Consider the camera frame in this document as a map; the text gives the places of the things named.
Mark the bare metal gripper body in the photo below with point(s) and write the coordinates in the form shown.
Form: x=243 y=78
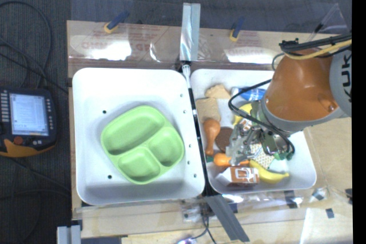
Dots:
x=270 y=141

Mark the blue and white bottle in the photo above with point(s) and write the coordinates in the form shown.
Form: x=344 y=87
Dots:
x=251 y=93

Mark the orange carrot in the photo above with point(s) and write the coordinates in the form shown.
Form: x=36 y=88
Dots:
x=221 y=160

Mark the tan bread slice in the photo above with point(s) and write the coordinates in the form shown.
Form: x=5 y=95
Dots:
x=208 y=110

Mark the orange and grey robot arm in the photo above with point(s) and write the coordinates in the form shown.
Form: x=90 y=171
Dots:
x=300 y=91

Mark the green divided plate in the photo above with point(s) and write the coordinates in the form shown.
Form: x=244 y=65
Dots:
x=134 y=128

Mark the brown cardboard board, red print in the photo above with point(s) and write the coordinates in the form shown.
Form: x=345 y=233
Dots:
x=328 y=157

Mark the yellow banana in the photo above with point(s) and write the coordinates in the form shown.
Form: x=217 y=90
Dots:
x=268 y=175

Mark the brown chicken drumstick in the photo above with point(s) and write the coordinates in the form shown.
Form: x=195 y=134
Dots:
x=211 y=131

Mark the white plastic tray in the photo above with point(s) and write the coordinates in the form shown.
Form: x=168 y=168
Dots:
x=300 y=171
x=94 y=151

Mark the yellow curved toy fruit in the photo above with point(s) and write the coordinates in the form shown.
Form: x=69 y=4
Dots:
x=243 y=111

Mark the orange and white carton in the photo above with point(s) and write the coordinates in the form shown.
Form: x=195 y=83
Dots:
x=243 y=175

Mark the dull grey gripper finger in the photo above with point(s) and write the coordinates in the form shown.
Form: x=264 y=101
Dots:
x=249 y=152
x=235 y=154

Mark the brown round cookie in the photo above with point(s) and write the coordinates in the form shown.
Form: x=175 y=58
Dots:
x=223 y=138

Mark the white patterned packet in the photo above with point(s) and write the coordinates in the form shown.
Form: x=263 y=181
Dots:
x=264 y=158

